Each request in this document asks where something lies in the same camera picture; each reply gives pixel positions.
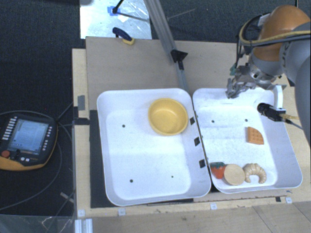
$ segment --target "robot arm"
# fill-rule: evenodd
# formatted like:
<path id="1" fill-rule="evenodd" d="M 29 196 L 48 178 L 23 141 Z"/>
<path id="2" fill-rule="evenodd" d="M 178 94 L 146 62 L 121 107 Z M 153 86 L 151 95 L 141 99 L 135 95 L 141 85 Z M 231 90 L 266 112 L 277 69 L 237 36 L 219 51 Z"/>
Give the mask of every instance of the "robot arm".
<path id="1" fill-rule="evenodd" d="M 245 66 L 235 67 L 228 80 L 227 97 L 259 86 L 274 90 L 273 82 L 283 73 L 295 86 L 299 118 L 310 145 L 310 18 L 291 5 L 277 7 L 266 16 L 258 40 L 240 42 L 254 47 Z"/>

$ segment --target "orange food item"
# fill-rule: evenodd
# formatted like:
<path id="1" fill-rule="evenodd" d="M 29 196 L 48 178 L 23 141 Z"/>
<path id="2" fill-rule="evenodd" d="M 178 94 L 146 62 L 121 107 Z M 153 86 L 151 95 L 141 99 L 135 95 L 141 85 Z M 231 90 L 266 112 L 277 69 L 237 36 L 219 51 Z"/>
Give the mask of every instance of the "orange food item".
<path id="1" fill-rule="evenodd" d="M 247 127 L 247 142 L 258 145 L 264 144 L 262 134 L 252 127 Z"/>
<path id="2" fill-rule="evenodd" d="M 225 164 L 223 162 L 211 163 L 210 170 L 217 179 L 222 179 L 224 177 Z"/>

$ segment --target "croissant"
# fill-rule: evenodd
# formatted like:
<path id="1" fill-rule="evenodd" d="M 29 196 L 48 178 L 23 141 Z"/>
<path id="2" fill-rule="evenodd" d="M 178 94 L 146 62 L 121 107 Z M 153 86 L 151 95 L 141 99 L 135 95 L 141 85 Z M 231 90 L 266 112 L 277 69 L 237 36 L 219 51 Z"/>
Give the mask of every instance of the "croissant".
<path id="1" fill-rule="evenodd" d="M 244 168 L 245 173 L 245 181 L 248 183 L 251 183 L 251 180 L 249 179 L 250 175 L 258 175 L 259 176 L 259 183 L 263 184 L 267 180 L 267 174 L 265 170 L 260 167 L 257 163 L 250 163 L 247 164 Z"/>

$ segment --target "black clip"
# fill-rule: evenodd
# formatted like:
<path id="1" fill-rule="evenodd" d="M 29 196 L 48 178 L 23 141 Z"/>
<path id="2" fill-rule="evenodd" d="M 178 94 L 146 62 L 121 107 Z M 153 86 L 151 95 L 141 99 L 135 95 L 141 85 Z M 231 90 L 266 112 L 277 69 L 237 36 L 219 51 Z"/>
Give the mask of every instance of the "black clip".
<path id="1" fill-rule="evenodd" d="M 184 64 L 183 59 L 188 55 L 186 52 L 182 52 L 176 49 L 173 49 L 171 51 L 171 56 L 173 58 L 173 61 L 176 63 L 178 62 L 178 66 L 180 70 L 184 70 Z"/>

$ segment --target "toy food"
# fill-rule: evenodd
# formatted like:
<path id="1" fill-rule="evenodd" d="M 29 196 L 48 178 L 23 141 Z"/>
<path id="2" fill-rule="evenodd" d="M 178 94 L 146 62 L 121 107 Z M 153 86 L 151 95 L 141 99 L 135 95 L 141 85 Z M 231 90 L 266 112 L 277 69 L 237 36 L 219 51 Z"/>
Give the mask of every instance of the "toy food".
<path id="1" fill-rule="evenodd" d="M 225 167 L 224 178 L 230 185 L 242 184 L 245 180 L 243 168 L 236 164 L 228 164 Z"/>
<path id="2" fill-rule="evenodd" d="M 225 164 L 223 162 L 213 162 L 210 164 L 210 170 L 217 179 L 224 177 Z"/>
<path id="3" fill-rule="evenodd" d="M 262 134 L 252 127 L 247 127 L 247 142 L 259 145 L 264 144 Z"/>
<path id="4" fill-rule="evenodd" d="M 258 175 L 260 184 L 265 183 L 265 181 L 267 180 L 267 174 L 266 174 L 265 170 L 262 167 L 260 167 L 257 163 L 247 164 L 243 168 L 243 170 L 245 172 L 245 181 L 248 183 L 251 182 L 251 180 L 249 179 L 250 175 Z"/>

